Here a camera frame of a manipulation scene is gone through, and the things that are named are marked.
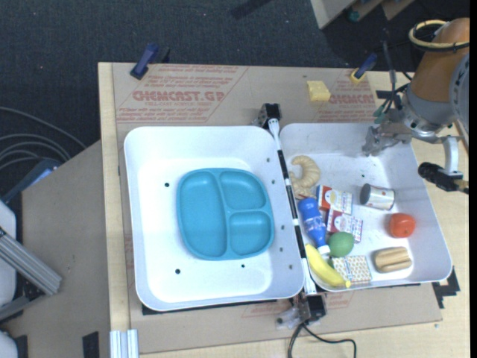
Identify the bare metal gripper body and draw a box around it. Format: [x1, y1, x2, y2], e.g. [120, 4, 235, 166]
[379, 110, 444, 144]

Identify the white plastic tray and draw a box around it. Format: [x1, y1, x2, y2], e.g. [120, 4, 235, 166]
[123, 125, 307, 312]
[278, 122, 454, 293]

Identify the white can grey lid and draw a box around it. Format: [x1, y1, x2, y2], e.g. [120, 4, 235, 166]
[358, 183, 396, 212]

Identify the red and white carton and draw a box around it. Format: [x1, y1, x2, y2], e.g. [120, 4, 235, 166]
[315, 184, 354, 216]
[326, 208, 364, 244]

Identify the beige croissant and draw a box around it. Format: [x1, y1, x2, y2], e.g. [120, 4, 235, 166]
[288, 154, 322, 201]

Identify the yellow cheese block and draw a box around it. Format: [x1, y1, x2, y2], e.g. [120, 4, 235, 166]
[306, 80, 332, 103]

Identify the orange tomato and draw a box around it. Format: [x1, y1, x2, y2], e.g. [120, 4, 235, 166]
[388, 212, 417, 239]

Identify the thin black and white rod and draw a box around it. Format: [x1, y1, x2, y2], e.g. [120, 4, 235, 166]
[268, 119, 318, 295]

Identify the blue bottle white cap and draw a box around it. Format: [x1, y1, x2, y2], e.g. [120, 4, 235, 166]
[296, 196, 332, 257]

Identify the green lime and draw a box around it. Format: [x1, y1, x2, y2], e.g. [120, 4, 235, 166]
[327, 230, 356, 258]

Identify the tan hot dog bun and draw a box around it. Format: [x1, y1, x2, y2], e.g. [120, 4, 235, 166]
[373, 245, 413, 274]

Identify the white packet orange print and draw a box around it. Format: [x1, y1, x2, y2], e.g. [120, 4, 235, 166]
[330, 254, 373, 285]

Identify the yellow banana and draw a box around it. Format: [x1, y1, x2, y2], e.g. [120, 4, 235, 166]
[304, 242, 352, 289]

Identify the blue divided plate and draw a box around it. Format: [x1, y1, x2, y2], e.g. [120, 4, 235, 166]
[175, 167, 276, 262]

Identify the brown cardboard board red print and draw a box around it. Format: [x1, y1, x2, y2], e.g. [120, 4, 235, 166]
[111, 62, 444, 354]

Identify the black cylinder on white bracket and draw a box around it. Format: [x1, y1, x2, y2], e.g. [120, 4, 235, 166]
[417, 135, 467, 194]

